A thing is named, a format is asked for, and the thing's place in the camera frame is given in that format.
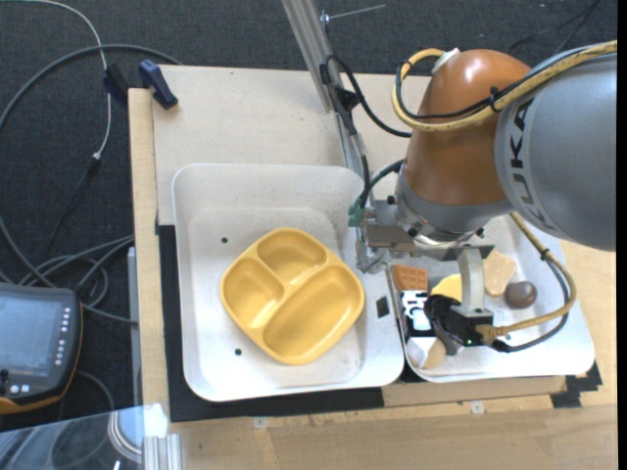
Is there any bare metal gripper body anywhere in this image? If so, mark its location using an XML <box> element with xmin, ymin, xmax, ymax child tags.
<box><xmin>360</xmin><ymin>200</ymin><xmax>487</xmax><ymax>260</ymax></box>

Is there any brown waffle biscuit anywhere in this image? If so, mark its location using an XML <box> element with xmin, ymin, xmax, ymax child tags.
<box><xmin>390</xmin><ymin>262</ymin><xmax>430</xmax><ymax>294</ymax></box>

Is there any black and white carton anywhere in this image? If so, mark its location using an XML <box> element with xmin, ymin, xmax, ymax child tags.
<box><xmin>398</xmin><ymin>289</ymin><xmax>438</xmax><ymax>335</ymax></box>

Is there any yellow cheese wedge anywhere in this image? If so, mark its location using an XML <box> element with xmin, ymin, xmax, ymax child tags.
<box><xmin>430</xmin><ymin>272</ymin><xmax>464</xmax><ymax>300</ymax></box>

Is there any yellow divided plate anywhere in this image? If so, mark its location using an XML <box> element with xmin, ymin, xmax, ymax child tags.
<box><xmin>218</xmin><ymin>226</ymin><xmax>367</xmax><ymax>367</ymax></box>

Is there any beige and white wedge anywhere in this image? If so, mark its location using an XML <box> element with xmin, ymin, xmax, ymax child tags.
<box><xmin>406</xmin><ymin>335</ymin><xmax>448</xmax><ymax>371</ymax></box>

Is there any tan bread slice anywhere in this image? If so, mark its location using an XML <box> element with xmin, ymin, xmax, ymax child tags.
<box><xmin>481</xmin><ymin>250</ymin><xmax>518</xmax><ymax>298</ymax></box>

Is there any brown round doughnut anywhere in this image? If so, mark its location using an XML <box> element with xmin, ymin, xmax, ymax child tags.
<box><xmin>504</xmin><ymin>280</ymin><xmax>539</xmax><ymax>310</ymax></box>

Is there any white plastic tray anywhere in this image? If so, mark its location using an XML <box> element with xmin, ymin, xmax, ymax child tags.
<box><xmin>384</xmin><ymin>212</ymin><xmax>597</xmax><ymax>384</ymax></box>
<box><xmin>170</xmin><ymin>163</ymin><xmax>406</xmax><ymax>403</ymax></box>

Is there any pale wood board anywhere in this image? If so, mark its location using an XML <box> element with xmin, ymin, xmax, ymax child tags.
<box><xmin>151</xmin><ymin>64</ymin><xmax>569</xmax><ymax>408</ymax></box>

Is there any black cylinder on white bracket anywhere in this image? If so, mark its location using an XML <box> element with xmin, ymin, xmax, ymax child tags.
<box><xmin>422</xmin><ymin>243</ymin><xmax>496</xmax><ymax>357</ymax></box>

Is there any black block with thin wires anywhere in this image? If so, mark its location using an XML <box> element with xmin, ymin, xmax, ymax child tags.
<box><xmin>328</xmin><ymin>83</ymin><xmax>362</xmax><ymax>135</ymax></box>

